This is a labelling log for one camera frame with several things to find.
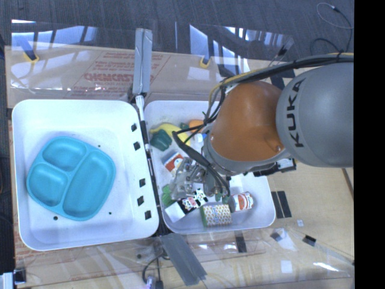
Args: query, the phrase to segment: blue object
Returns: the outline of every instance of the blue object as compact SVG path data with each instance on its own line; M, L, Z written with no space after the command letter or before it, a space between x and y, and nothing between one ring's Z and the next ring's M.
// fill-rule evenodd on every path
M73 220L95 216L111 191L116 168L100 149L60 136L47 142L27 176L29 195L45 208Z

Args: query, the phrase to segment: clear plastic sheet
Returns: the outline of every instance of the clear plastic sheet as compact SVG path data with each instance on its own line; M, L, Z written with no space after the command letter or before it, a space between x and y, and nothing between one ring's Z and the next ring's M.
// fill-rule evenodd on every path
M154 33L147 103L206 101L222 78L284 61L293 45L290 36L235 27L175 23L172 31L164 31L161 23L149 22L139 28ZM12 32L12 44L5 48L9 108L34 98L130 100L134 29L14 20ZM165 42L166 32L173 35L172 42ZM30 49L35 61L28 57ZM266 80L282 88L293 76ZM272 195L278 198L277 218L270 227L183 235L207 273L189 287L284 284L280 288L300 288L308 282L337 279L350 288L354 285L353 199L345 178L340 169L298 164L296 172L268 178ZM279 197L282 192L288 203ZM186 287L157 236L38 252L21 240L15 200L13 206L16 266L25 277L18 288L146 288L143 278L150 276L161 279L164 288Z

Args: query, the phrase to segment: green pepper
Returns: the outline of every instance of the green pepper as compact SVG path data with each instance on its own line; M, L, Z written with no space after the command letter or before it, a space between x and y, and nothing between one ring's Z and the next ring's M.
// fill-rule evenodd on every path
M164 129L160 129L158 132L154 133L150 140L150 144L153 147L158 148L160 151L165 151L168 149L171 143L172 139Z

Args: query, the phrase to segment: can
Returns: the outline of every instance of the can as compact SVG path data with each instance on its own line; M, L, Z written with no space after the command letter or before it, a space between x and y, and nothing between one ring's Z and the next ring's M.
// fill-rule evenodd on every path
M249 210L254 207L254 198L250 192L245 191L244 193L230 195L227 204L231 213Z

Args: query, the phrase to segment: black hole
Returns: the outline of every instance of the black hole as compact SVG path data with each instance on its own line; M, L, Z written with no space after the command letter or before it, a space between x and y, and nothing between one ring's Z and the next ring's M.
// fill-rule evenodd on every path
M135 142L135 143L134 143L134 149L135 149L135 151L136 151L137 149L140 149L140 144L139 144L139 142Z
M140 196L140 197L137 199L137 202L138 202L138 205L140 206L140 205L144 202L143 196Z
M151 218L151 211L146 211L146 212L144 213L144 218L145 218L145 219L150 219L150 218Z

